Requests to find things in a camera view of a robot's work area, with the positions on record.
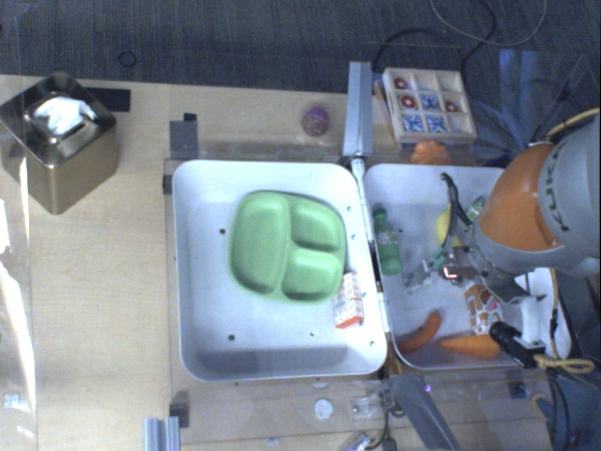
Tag clear plastic packet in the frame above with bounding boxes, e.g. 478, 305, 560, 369
348, 394, 392, 421

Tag wooden grid game box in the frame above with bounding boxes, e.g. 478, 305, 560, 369
380, 66, 479, 148

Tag yellow lemon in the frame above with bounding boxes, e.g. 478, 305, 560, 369
435, 206, 464, 249

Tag green and white can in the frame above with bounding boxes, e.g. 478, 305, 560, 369
467, 195, 488, 222

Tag orange-red sausage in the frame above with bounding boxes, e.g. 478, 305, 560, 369
397, 311, 444, 354

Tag purple grapes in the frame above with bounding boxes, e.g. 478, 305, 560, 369
300, 105, 331, 137

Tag orange carrot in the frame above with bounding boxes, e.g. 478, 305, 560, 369
437, 334, 501, 360

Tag black cylinder on white bracket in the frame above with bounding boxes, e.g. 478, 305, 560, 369
487, 292, 548, 370

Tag green divided plate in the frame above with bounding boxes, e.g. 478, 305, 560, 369
227, 190, 349, 306

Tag gold tissue box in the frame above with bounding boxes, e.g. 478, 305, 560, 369
0, 71, 119, 216

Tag green plastic bottle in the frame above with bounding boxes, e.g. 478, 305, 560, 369
371, 205, 406, 277

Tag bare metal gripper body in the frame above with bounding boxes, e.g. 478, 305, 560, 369
440, 245, 485, 284

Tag orange toy fruit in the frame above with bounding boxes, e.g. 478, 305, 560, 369
409, 139, 454, 166

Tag orange and white patterned carton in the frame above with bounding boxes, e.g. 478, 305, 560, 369
464, 283, 505, 337

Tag white plastic tray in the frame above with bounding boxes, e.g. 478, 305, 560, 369
363, 163, 572, 372
171, 159, 389, 384

